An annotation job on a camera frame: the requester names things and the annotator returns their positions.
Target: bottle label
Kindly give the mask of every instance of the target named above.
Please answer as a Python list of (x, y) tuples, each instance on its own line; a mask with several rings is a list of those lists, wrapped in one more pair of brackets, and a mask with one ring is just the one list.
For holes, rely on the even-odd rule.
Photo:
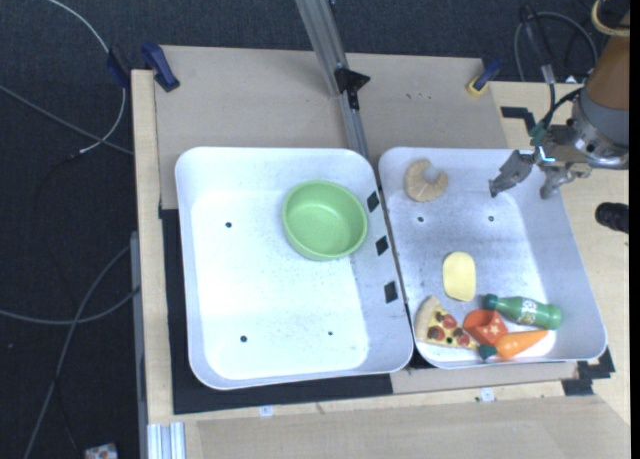
[(538, 305), (531, 299), (525, 299), (522, 301), (522, 310), (520, 311), (520, 317), (518, 317), (518, 324), (525, 324), (531, 326), (536, 321), (536, 315), (538, 314)]

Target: green toy bottle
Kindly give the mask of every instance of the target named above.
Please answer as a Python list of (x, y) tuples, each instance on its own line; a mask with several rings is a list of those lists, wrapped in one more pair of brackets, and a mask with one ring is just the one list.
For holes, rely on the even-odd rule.
[(498, 310), (518, 324), (556, 329), (562, 322), (562, 311), (555, 304), (543, 304), (527, 297), (498, 297), (487, 294), (483, 307)]

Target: toy soda bottle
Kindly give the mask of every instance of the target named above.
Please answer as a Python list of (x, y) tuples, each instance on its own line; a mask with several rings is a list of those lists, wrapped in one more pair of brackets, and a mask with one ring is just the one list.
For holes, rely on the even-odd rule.
[(491, 345), (481, 345), (478, 352), (482, 359), (487, 359), (494, 354), (501, 358), (512, 358), (516, 354), (534, 346), (549, 334), (546, 329), (536, 329), (534, 331), (517, 331), (502, 335)]
[(487, 310), (498, 310), (518, 324), (556, 329), (562, 322), (562, 311), (555, 304), (543, 304), (527, 297), (487, 294), (483, 306)]

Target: black wire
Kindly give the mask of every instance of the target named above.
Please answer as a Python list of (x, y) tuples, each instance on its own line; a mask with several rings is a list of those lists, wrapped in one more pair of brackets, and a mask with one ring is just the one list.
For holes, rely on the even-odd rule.
[[(551, 59), (551, 61), (553, 63), (555, 63), (556, 65), (558, 65), (561, 69), (563, 69), (567, 73), (567, 75), (571, 75), (573, 73), (573, 71), (570, 70), (569, 68), (567, 68), (567, 66), (565, 66), (564, 63), (562, 61), (560, 61), (558, 59), (558, 57), (554, 54), (553, 49), (551, 48), (551, 42), (549, 41), (549, 36), (547, 35), (547, 32), (544, 30), (544, 27), (542, 26), (542, 23), (540, 22), (540, 16), (538, 15), (538, 13), (534, 9), (532, 9), (532, 12), (533, 12), (533, 17), (534, 17), (534, 19), (536, 21), (536, 24), (538, 26), (537, 27), (538, 28), (538, 32), (540, 33), (540, 37), (542, 38), (542, 44), (544, 46), (544, 49), (545, 49), (547, 55), (549, 56), (549, 59)], [(547, 18), (552, 18), (554, 16), (555, 15), (547, 15)], [(559, 18), (559, 16), (560, 15), (558, 15), (556, 17), (557, 20), (560, 20), (560, 21), (562, 21), (564, 23), (571, 23), (568, 20), (563, 20), (563, 19)], [(580, 34), (582, 34), (582, 31), (580, 31), (580, 29), (576, 29), (575, 27), (574, 27), (574, 29), (575, 29), (576, 32), (580, 32)], [(593, 59), (593, 64), (594, 65), (595, 65), (596, 61), (597, 61), (597, 59), (594, 58)]]
[(556, 104), (556, 85), (555, 84), (549, 84), (549, 98), (551, 100), (551, 103), (549, 105), (549, 110), (551, 110)]
[(58, 409), (60, 410), (60, 414), (62, 415), (62, 422), (64, 423), (64, 430), (67, 434), (67, 438), (69, 439), (69, 443), (71, 443), (71, 446), (76, 451), (78, 459), (80, 459), (82, 457), (82, 451), (80, 450), (80, 447), (78, 446), (78, 442), (76, 441), (76, 438), (74, 437), (73, 432), (71, 431), (71, 425), (69, 424), (69, 415), (67, 415), (67, 410), (65, 409), (64, 401), (62, 400), (62, 390), (60, 388), (59, 381), (60, 379), (56, 377), (55, 382), (56, 382), (56, 397), (58, 399)]
[[(574, 27), (574, 31), (573, 34), (571, 35), (571, 38), (569, 38), (569, 41), (567, 43), (567, 48), (565, 50), (564, 53), (564, 59), (563, 59), (563, 63), (565, 66), (569, 65), (569, 55), (571, 54), (571, 48), (573, 47), (573, 44), (576, 42), (576, 39), (578, 39), (580, 36), (584, 37), (584, 32), (586, 31), (586, 26), (591, 24), (591, 17), (590, 16), (586, 16), (585, 18), (582, 19), (581, 22), (578, 23), (578, 25), (580, 25), (580, 27), (582, 27), (584, 30), (581, 31), (580, 29)], [(596, 54), (600, 54), (602, 52), (602, 47), (603, 45), (600, 45), (599, 49), (596, 50)], [(597, 57), (593, 57), (594, 53), (591, 53), (592, 58), (593, 58), (593, 66), (595, 67), (596, 62), (598, 61)], [(574, 75), (578, 78), (581, 79), (586, 79), (589, 76), (589, 73), (572, 73), (572, 72), (568, 72), (568, 75)]]
[[(587, 45), (589, 47), (589, 51), (591, 53), (593, 66), (595, 67), (595, 65), (596, 65), (596, 63), (598, 61), (597, 48), (596, 48), (595, 44), (593, 43), (593, 41), (591, 40), (591, 38), (589, 37), (589, 34), (587, 33), (587, 31), (584, 28), (582, 28), (582, 26), (579, 23), (574, 22), (572, 19), (570, 19), (570, 18), (568, 18), (568, 17), (566, 17), (564, 15), (561, 15), (559, 13), (541, 11), (541, 12), (537, 12), (536, 15), (538, 16), (539, 19), (558, 20), (558, 21), (560, 21), (562, 23), (565, 23), (565, 24), (571, 26), (573, 28), (573, 30), (575, 31), (574, 34), (576, 34), (576, 33), (580, 34), (580, 36), (582, 36), (584, 38), (584, 40), (586, 41), (586, 43), (587, 43)], [(522, 66), (521, 66), (520, 61), (519, 61), (520, 56), (519, 56), (519, 48), (518, 48), (519, 37), (520, 37), (519, 33), (520, 33), (520, 30), (522, 28), (523, 28), (523, 22), (521, 21), (520, 24), (518, 25), (518, 28), (516, 29), (516, 36), (514, 38), (513, 48), (514, 48), (514, 56), (516, 58), (516, 64), (518, 65), (518, 73), (520, 74), (520, 79), (522, 81), (525, 81), (524, 74), (523, 74), (523, 71), (522, 71)], [(571, 47), (573, 41), (574, 41), (574, 39), (572, 38), (570, 40), (570, 44), (567, 46), (568, 49)], [(551, 55), (553, 56), (552, 61), (555, 61), (557, 64), (560, 65), (561, 68), (566, 70), (568, 75), (573, 74), (573, 71), (570, 70), (567, 66), (564, 66), (563, 63), (560, 63), (555, 55), (553, 55), (553, 54), (551, 54)]]
[[(69, 155), (68, 157), (65, 157), (61, 161), (59, 161), (56, 164), (54, 164), (49, 169), (49, 171), (44, 176), (44, 178), (40, 181), (38, 186), (36, 187), (35, 194), (34, 194), (34, 197), (33, 197), (33, 213), (34, 213), (34, 220), (35, 220), (35, 223), (36, 223), (36, 233), (38, 233), (38, 231), (42, 231), (43, 222), (44, 222), (44, 212), (41, 211), (41, 200), (42, 200), (42, 194), (44, 192), (45, 187), (53, 179), (55, 174), (60, 169), (62, 169), (64, 166), (66, 166), (66, 165), (68, 165), (68, 164), (70, 164), (72, 162), (75, 162), (80, 157), (81, 157), (80, 154)], [(71, 285), (71, 282), (69, 281), (69, 278), (66, 276), (65, 271), (62, 268), (62, 265), (60, 265), (60, 262), (58, 261), (58, 258), (55, 255), (55, 253), (54, 253), (54, 251), (53, 251), (53, 249), (51, 247), (51, 244), (46, 240), (46, 237), (42, 237), (42, 239), (39, 240), (39, 243), (44, 245), (44, 247), (46, 249), (46, 252), (49, 255), (49, 258), (51, 259), (54, 267), (58, 271), (58, 274), (62, 278), (63, 286), (65, 288), (65, 292), (67, 294), (67, 297), (71, 301), (73, 311), (75, 312), (75, 310), (78, 307), (78, 302), (76, 301), (76, 299), (75, 299), (75, 297), (74, 297), (74, 295), (73, 295), (73, 293), (71, 291), (71, 286), (72, 285)]]
[(573, 100), (574, 98), (576, 98), (580, 94), (580, 91), (582, 91), (582, 88), (575, 89), (575, 90), (571, 91), (570, 93), (567, 93), (562, 98), (560, 98), (560, 100), (558, 100), (551, 107), (551, 109), (549, 109), (549, 112), (547, 112), (547, 114), (545, 114), (544, 118), (542, 118), (542, 120), (541, 120), (541, 123), (544, 123), (544, 127), (545, 128), (549, 128), (549, 124), (551, 123), (551, 120), (553, 118), (553, 114), (556, 112), (556, 110), (558, 110), (558, 108), (562, 104), (564, 104), (566, 102), (569, 102), (569, 101)]
[(78, 321), (82, 317), (82, 313), (84, 312), (85, 307), (89, 303), (89, 300), (93, 296), (93, 293), (95, 292), (95, 290), (98, 287), (98, 285), (102, 282), (103, 278), (107, 275), (107, 273), (111, 270), (111, 268), (118, 262), (118, 260), (120, 260), (129, 251), (129, 249), (130, 249), (130, 246), (125, 247), (116, 256), (114, 256), (111, 259), (111, 261), (102, 269), (100, 274), (98, 274), (97, 278), (91, 284), (91, 287), (89, 287), (89, 289), (87, 290), (87, 293), (85, 294), (84, 298), (82, 299), (82, 302), (80, 303), (80, 306), (79, 306), (79, 308), (78, 308), (78, 310), (76, 312), (76, 315), (75, 315), (75, 318), (74, 318), (74, 323), (71, 325), (71, 327), (69, 328), (69, 331), (67, 332), (67, 338), (66, 338), (66, 340), (64, 342), (64, 345), (62, 347), (62, 351), (60, 352), (60, 357), (58, 359), (58, 364), (56, 366), (56, 370), (55, 370), (53, 379), (51, 380), (51, 383), (49, 384), (49, 389), (47, 391), (47, 395), (46, 395), (44, 403), (42, 404), (42, 407), (40, 409), (40, 413), (38, 415), (38, 419), (36, 421), (36, 424), (35, 424), (35, 426), (33, 428), (33, 432), (31, 433), (31, 436), (29, 438), (29, 443), (28, 443), (27, 449), (25, 450), (25, 453), (23, 455), (23, 459), (28, 459), (29, 456), (31, 455), (31, 450), (33, 449), (33, 445), (35, 443), (36, 438), (38, 437), (38, 432), (40, 431), (40, 427), (42, 425), (42, 420), (44, 419), (44, 415), (47, 413), (47, 409), (49, 408), (49, 404), (51, 403), (51, 397), (52, 397), (53, 392), (54, 392), (54, 390), (56, 388), (57, 380), (58, 380), (58, 378), (60, 376), (60, 372), (62, 371), (62, 367), (64, 366), (64, 362), (65, 362), (65, 359), (67, 357), (67, 353), (69, 352), (69, 347), (71, 345), (71, 340), (73, 339), (73, 335), (74, 335), (76, 327), (78, 325)]

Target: white tray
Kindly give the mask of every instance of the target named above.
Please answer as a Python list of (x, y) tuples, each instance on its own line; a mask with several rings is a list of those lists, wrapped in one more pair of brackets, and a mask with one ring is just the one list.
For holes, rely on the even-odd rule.
[[(605, 328), (562, 198), (542, 200), (544, 174), (534, 168), (518, 186), (492, 198), (489, 180), (499, 173), (511, 150), (394, 148), (379, 163), (389, 222), (412, 316), (435, 295), (462, 323), (481, 307), (482, 296), (524, 295), (560, 306), (564, 320), (541, 342), (512, 361), (588, 360), (606, 347)], [(442, 196), (432, 202), (411, 200), (404, 174), (418, 159), (429, 159), (449, 176)], [(442, 262), (453, 251), (466, 251), (476, 264), (477, 292), (469, 302), (444, 293)], [(513, 331), (533, 329), (511, 324)], [(418, 342), (420, 354), (441, 368), (503, 363), (484, 362), (473, 351)]]
[[(234, 389), (389, 373), (413, 342), (370, 164), (343, 149), (194, 148), (175, 169), (188, 351), (205, 385)], [(368, 213), (350, 257), (307, 260), (286, 240), (286, 193), (349, 188)]]

